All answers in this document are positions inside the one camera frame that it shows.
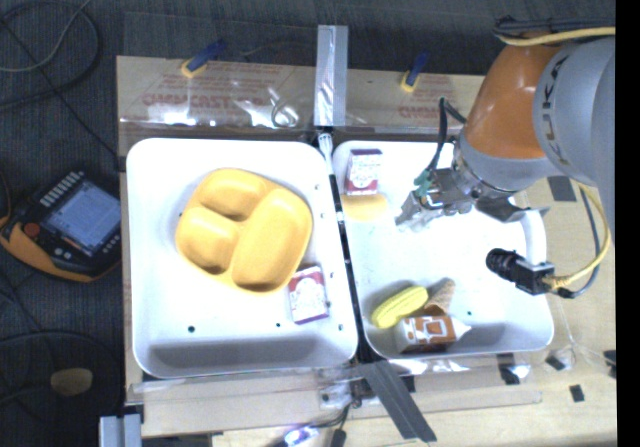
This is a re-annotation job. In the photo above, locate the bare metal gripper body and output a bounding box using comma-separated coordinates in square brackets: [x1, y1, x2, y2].
[418, 160, 484, 217]

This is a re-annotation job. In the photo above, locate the yellow bread roll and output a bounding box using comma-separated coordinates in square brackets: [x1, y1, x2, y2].
[340, 192, 389, 223]

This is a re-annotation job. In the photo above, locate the white plastic tray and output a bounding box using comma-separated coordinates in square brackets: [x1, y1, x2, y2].
[125, 137, 360, 380]
[330, 139, 556, 362]

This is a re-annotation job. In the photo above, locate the red and white carton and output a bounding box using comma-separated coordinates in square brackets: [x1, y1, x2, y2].
[343, 147, 385, 197]
[285, 264, 332, 326]

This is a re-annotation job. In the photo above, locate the brown ice cream cone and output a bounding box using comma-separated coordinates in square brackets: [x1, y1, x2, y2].
[423, 277, 458, 317]

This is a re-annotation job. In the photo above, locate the yellow corn cob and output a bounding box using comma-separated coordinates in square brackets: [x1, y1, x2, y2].
[370, 284, 430, 330]

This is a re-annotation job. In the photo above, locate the yellow divided plate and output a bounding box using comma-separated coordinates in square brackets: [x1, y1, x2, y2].
[174, 167, 315, 295]

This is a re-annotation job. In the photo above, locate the brown cardboard board red print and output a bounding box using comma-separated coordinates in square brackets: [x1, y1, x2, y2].
[115, 54, 551, 439]

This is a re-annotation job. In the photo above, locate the tan oval object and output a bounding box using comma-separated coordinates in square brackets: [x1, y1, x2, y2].
[49, 367, 95, 398]

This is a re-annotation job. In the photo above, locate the black cylinder on white bracket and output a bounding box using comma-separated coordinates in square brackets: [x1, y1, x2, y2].
[477, 194, 557, 297]

